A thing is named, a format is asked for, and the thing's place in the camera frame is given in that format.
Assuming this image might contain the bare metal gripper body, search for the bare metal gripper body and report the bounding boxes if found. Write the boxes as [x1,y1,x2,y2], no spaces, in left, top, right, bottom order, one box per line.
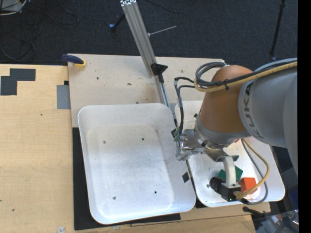
[179,129,221,158]

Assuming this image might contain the white plastic tray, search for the white plastic tray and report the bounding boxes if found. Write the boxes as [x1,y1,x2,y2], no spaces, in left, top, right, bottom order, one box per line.
[174,100,286,208]
[77,102,197,225]

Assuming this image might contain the green cube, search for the green cube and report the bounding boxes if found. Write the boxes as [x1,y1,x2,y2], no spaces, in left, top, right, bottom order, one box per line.
[217,165,243,180]

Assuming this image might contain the orange cube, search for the orange cube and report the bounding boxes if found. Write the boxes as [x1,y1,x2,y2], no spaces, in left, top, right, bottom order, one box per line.
[238,177,259,195]

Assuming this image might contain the pale wood board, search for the pale wood board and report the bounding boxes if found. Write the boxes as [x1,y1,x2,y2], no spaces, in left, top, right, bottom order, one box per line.
[67,53,272,228]

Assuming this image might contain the black cylinder on white bracket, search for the black cylinder on white bracket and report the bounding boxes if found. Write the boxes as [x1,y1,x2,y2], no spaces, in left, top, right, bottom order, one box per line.
[209,155,242,202]

